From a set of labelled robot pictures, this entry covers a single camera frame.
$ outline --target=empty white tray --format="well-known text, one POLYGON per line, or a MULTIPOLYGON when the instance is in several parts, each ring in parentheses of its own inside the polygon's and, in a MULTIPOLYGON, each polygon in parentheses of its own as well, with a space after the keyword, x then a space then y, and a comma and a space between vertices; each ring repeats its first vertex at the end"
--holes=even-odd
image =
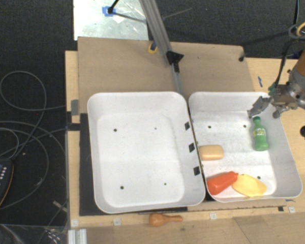
POLYGON ((229 187, 213 196, 216 201, 296 197, 302 191, 281 120, 272 117, 276 110, 272 105, 259 115, 267 132, 269 150, 253 149, 254 124, 247 110, 259 96, 267 97, 267 94, 197 92, 189 98, 197 144, 219 144, 224 149, 221 160, 202 162, 206 178, 234 171, 259 177, 267 186, 264 196, 256 198, 246 197, 229 187))
POLYGON ((99 93, 88 101, 94 194, 114 214, 199 204, 205 185, 185 99, 99 93))

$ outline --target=black carpet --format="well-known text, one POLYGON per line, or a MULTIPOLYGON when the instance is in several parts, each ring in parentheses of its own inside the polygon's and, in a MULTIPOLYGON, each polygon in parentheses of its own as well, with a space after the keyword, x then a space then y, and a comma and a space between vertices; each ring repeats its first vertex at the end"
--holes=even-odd
MULTIPOLYGON (((163 16, 193 8, 165 19, 171 41, 242 45, 249 57, 276 57, 288 40, 296 0, 157 0, 163 16)), ((301 0, 299 22, 305 20, 301 0)), ((72 0, 0 0, 0 81, 8 73, 28 71, 37 75, 47 91, 47 107, 65 104, 64 51, 75 50, 72 0)), ((3 93, 23 108, 43 108, 44 94, 36 79, 14 74, 3 82, 3 93)), ((0 121, 36 124, 41 111, 22 111, 0 96, 0 121)), ((40 127, 47 131, 66 126, 64 108, 45 111, 40 127)), ((30 133, 27 125, 5 123, 0 127, 30 133)), ((43 132, 36 131, 35 136, 43 132)), ((64 146, 64 131, 54 134, 64 146)), ((27 135, 18 134, 20 142, 27 135)), ((0 223, 47 225, 66 201, 64 153, 52 137, 41 138, 49 156, 49 170, 39 189, 24 201, 0 210, 0 223)), ((0 133, 0 153, 14 147, 9 132, 0 133)), ((31 193, 46 171, 45 150, 30 142, 15 161, 11 190, 3 207, 31 193)), ((61 212, 52 225, 63 225, 61 212)))

